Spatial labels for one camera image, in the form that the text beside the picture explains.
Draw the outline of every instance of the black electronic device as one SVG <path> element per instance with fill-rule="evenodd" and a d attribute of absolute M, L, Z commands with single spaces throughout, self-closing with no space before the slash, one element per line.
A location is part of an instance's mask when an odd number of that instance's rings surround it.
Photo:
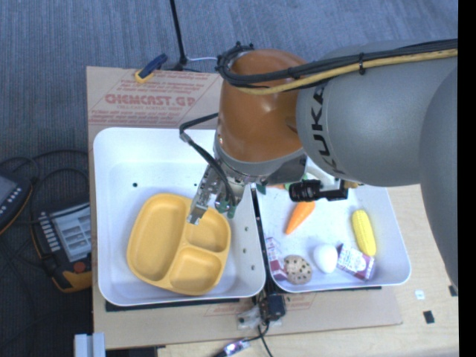
<path fill-rule="evenodd" d="M 87 196 L 33 213 L 36 251 L 54 284 L 63 292 L 91 286 L 91 208 Z"/>
<path fill-rule="evenodd" d="M 31 191 L 30 180 L 0 168 L 0 234 L 22 212 Z"/>

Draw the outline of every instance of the white egg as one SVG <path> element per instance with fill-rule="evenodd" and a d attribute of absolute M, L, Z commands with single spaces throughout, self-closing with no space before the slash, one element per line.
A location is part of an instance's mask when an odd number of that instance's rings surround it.
<path fill-rule="evenodd" d="M 316 266 L 325 274 L 330 274 L 337 266 L 337 249 L 333 245 L 323 243 L 314 249 Z"/>

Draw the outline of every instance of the white plastic tray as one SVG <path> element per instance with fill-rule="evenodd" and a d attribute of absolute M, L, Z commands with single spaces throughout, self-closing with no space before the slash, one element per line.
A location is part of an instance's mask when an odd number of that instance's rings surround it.
<path fill-rule="evenodd" d="M 349 190 L 346 200 L 328 202 L 319 199 L 312 215 L 290 235 L 285 235 L 284 231 L 295 203 L 291 202 L 288 191 L 269 187 L 265 195 L 258 193 L 258 202 L 265 236 L 277 240 L 283 257 L 300 255 L 312 267 L 312 279 L 306 284 L 275 280 L 286 292 L 391 286 L 404 283 L 410 276 L 410 261 L 385 188 L 360 186 Z M 367 211 L 376 238 L 375 274 L 368 281 L 339 269 L 324 274 L 313 259 L 313 251 L 321 243 L 337 246 L 345 242 L 358 248 L 350 221 L 356 209 Z"/>
<path fill-rule="evenodd" d="M 211 152 L 214 131 L 187 133 Z M 105 299 L 118 306 L 135 306 L 245 298 L 261 290 L 266 274 L 249 189 L 229 221 L 230 252 L 222 278 L 213 290 L 191 297 L 138 279 L 127 265 L 126 250 L 139 210 L 157 193 L 193 198 L 206 162 L 180 140 L 177 129 L 108 128 L 97 135 L 93 147 L 98 285 Z"/>

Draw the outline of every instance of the orange carrot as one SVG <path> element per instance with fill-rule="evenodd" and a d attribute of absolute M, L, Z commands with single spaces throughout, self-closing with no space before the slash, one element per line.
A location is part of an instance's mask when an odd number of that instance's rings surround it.
<path fill-rule="evenodd" d="M 292 211 L 291 218 L 289 219 L 288 226 L 286 228 L 285 233 L 290 234 L 298 226 L 303 223 L 303 221 L 311 215 L 312 211 L 315 207 L 315 201 L 311 202 L 298 202 Z"/>

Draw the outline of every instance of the yellow plate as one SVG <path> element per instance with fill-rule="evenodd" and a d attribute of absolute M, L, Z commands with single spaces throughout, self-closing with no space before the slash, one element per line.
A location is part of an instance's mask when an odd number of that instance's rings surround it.
<path fill-rule="evenodd" d="M 127 263 L 141 280 L 184 295 L 218 284 L 230 250 L 227 219 L 209 208 L 198 225 L 187 222 L 192 200 L 171 193 L 148 199 L 129 238 Z"/>

